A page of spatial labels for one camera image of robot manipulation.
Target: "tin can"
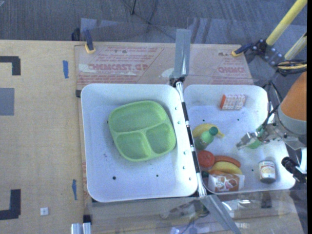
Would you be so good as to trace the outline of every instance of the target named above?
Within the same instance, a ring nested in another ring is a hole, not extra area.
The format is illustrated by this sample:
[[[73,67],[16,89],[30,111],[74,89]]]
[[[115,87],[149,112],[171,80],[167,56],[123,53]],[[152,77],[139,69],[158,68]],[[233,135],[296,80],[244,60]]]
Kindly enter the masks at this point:
[[[260,181],[263,183],[273,183],[276,181],[275,164],[271,160],[259,162]]]

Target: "green divided plate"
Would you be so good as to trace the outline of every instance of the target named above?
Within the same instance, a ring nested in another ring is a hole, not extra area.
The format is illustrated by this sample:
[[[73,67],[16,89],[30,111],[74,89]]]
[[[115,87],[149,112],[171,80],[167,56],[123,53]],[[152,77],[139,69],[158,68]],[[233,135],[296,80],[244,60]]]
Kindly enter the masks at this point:
[[[137,101],[114,109],[108,126],[118,151],[130,161],[152,159],[176,146],[172,123],[155,101]]]

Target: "food box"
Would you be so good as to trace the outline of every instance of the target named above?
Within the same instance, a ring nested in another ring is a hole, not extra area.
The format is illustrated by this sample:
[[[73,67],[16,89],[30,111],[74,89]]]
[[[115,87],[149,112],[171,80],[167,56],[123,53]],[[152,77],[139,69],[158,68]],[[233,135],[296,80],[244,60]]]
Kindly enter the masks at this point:
[[[239,192],[259,192],[291,188],[295,180],[281,165],[288,156],[283,142],[271,141],[257,149],[238,150],[236,144],[262,124],[267,116],[267,94],[253,85],[190,85],[184,100],[191,128],[206,122],[218,126],[223,138],[215,138],[207,147],[215,155],[228,155],[241,162],[245,177]],[[221,110],[223,94],[244,94],[240,110]],[[109,129],[110,113],[128,103],[150,100],[159,103],[173,126],[176,145],[164,155],[138,162],[123,157]],[[198,188],[180,95],[169,85],[89,84],[81,92],[87,188],[99,202],[133,199],[184,197]],[[270,158],[276,166],[276,182],[260,182],[258,164]],[[208,180],[203,179],[208,189]]]

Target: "tomato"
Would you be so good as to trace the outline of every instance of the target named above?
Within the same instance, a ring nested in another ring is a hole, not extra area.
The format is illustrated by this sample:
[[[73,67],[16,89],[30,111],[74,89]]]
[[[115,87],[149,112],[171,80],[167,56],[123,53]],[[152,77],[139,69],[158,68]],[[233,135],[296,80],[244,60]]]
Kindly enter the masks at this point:
[[[214,165],[215,156],[213,153],[202,150],[197,153],[198,163],[200,166],[204,168],[208,168]]]

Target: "robotic arm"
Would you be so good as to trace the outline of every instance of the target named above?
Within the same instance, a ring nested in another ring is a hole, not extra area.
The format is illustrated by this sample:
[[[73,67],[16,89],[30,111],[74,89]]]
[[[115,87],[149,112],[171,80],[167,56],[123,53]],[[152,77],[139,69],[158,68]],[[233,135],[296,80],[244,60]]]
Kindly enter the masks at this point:
[[[238,149],[258,146],[281,139],[294,150],[301,149],[302,158],[299,166],[289,157],[282,160],[283,166],[299,182],[307,182],[307,148],[300,137],[307,134],[307,72],[303,72],[295,81],[280,105],[274,108],[263,124],[255,132],[246,133],[236,145]]]

